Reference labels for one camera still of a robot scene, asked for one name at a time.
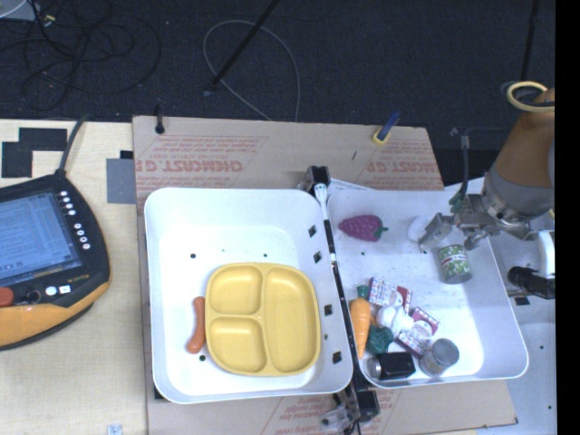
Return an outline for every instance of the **red button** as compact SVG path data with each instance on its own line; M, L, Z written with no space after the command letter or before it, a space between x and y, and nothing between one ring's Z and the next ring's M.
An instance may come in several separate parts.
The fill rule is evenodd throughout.
M0 286L0 308L12 306L15 300L15 293L7 286Z

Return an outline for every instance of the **toy carrot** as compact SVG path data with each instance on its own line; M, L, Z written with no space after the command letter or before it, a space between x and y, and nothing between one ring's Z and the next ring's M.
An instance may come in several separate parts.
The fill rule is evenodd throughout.
M186 349L195 354L206 342L206 299L203 296L196 296L193 299L193 310L196 316L196 328L188 340Z
M364 356L364 349L371 327L371 304L366 299L368 291L369 287L367 285L358 285L356 287L358 298L352 300L350 305L354 340L356 342L359 359L362 359Z

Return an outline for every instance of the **black carpet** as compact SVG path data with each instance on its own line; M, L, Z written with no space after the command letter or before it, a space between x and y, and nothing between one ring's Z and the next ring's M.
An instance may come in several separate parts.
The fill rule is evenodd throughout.
M470 177L519 115L506 82L555 85L556 0L34 0L2 17L0 118L163 115L427 128L446 184L470 129Z

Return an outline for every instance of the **screen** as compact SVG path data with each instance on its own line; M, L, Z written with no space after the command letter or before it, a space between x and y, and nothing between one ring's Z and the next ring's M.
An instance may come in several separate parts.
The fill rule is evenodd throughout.
M81 264L51 191L0 203L0 286Z

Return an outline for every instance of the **metal can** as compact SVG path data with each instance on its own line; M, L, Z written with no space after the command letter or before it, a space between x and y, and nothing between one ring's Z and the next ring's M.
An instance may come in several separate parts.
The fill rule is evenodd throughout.
M419 367L427 375L437 377L459 360L459 348L447 338L440 338L419 359Z
M471 278L471 269L463 245L445 246L439 250L438 257L448 284L460 284Z
M381 353L369 359L371 377L380 381L404 379L415 372L415 363L409 352Z

